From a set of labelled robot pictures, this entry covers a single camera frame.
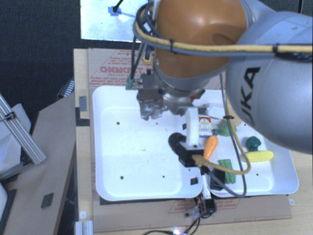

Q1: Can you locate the white red yellow carton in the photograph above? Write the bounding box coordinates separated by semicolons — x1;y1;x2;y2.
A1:
198;116;213;138

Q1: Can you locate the white plastic tray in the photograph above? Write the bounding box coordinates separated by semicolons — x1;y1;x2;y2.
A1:
92;85;204;202
192;89;300;198

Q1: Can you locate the yellow corn cob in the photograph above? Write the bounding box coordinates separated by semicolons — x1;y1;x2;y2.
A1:
242;150;274;163

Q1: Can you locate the thin black and white rod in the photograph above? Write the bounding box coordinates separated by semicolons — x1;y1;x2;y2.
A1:
201;166;212;201

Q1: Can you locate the brown cardboard board red print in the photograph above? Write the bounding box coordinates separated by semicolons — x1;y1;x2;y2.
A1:
73;48;293;233

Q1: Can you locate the black cylinder on white bracket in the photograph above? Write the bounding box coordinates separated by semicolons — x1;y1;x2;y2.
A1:
168;107;205;168

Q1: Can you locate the orange carrot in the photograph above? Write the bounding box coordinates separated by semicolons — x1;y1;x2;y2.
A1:
203;129;219;161

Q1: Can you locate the black block with thin wires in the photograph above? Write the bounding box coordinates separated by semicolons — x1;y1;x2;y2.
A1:
204;199;218;213

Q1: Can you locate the green beans bundle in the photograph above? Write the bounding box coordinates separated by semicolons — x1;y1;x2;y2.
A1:
218;158;237;185

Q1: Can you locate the light green toy vegetable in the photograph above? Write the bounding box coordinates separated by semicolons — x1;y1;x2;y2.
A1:
218;119;238;137

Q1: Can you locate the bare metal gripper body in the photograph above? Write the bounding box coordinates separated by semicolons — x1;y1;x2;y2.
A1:
135;72;210;117

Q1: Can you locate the dark green broccoli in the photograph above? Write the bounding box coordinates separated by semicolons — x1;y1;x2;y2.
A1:
245;136;262;152

